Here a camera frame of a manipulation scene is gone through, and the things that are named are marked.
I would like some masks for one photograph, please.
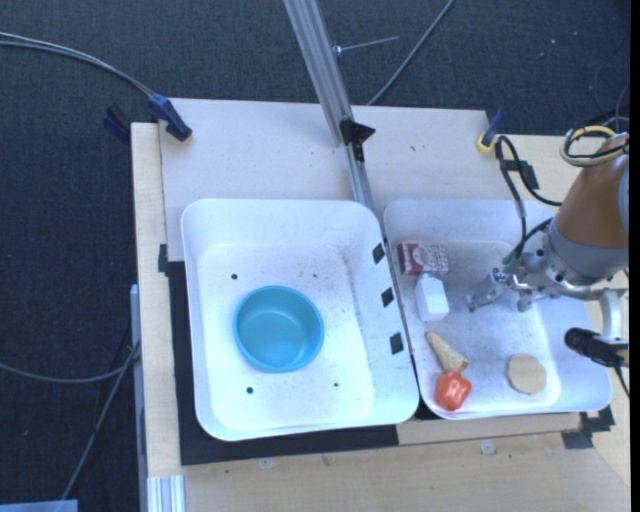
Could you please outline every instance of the wooden tabletop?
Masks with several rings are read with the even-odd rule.
[[[557,157],[562,139],[510,138],[541,193],[562,197],[575,173]],[[187,510],[630,510],[629,401],[613,373],[616,425],[594,435],[595,449],[565,448],[559,432],[578,428],[574,413],[409,421],[395,448],[181,466],[168,281],[158,272],[166,232],[157,125],[134,123],[132,148],[147,471],[184,475]],[[613,285],[628,283],[619,276]],[[628,296],[622,305],[628,337]],[[597,328],[599,313],[590,314]]]

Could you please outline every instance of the dark carpet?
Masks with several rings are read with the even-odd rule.
[[[341,46],[399,36],[340,57],[351,103],[365,104],[445,1],[320,5]],[[502,108],[505,133],[559,135],[616,110],[624,124],[630,27],[631,0],[461,0],[378,104]],[[167,96],[317,101],[277,0],[4,0],[0,31],[94,55]],[[0,362],[104,373],[127,355],[136,267],[129,148],[102,117],[117,102],[149,121],[146,100],[85,63],[7,47],[0,94]],[[0,504],[61,496],[112,382],[56,385],[0,370]],[[83,512],[127,512],[138,491],[129,375],[71,497]]]

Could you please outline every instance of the blue bowl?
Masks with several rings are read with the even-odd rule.
[[[324,323],[318,308],[299,291],[265,286],[238,304],[233,336],[254,366],[273,373],[292,372],[320,352]]]

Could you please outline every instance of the red object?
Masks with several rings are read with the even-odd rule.
[[[455,411],[471,393],[471,382],[454,371],[448,371],[438,377],[435,402],[447,411]]]

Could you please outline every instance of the round beige disc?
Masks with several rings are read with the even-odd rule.
[[[509,382],[516,391],[533,395],[542,391],[547,382],[547,372],[530,354],[516,354],[509,361]]]

